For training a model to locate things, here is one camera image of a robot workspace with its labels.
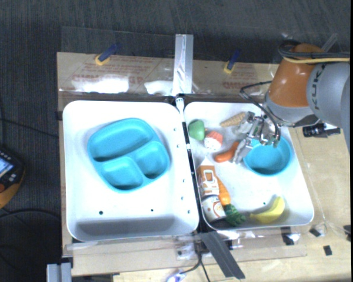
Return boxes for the blue bowl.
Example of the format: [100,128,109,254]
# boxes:
[242,136,292,176]

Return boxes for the tan toy bread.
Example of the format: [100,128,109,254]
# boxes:
[219,112,247,128]

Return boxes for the blue divided plate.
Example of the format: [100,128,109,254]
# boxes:
[86,117,171,193]

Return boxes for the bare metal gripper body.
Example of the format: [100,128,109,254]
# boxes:
[251,113,282,147]

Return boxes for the orange toy sausage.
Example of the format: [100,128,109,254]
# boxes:
[214,140,241,163]

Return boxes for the orange and white carton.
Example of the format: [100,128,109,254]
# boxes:
[196,156,221,199]

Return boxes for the white can with orange print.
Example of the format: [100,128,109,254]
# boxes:
[200,194,227,224]

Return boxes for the brown cardboard board, red print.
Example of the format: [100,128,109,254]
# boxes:
[56,51,309,277]

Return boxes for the white plastic tray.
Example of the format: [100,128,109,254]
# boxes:
[183,100,315,231]
[62,100,200,243]

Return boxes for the orange carrot with green top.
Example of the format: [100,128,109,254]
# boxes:
[217,177,247,227]

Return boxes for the black block with thin wires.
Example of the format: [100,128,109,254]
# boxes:
[193,240,209,254]

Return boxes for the green toy pepper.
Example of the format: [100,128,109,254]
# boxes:
[187,119,207,141]

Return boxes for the black cylinder on white bracket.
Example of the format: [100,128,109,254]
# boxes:
[302,123,341,138]

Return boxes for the yellow banana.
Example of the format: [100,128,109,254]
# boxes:
[249,196,286,225]

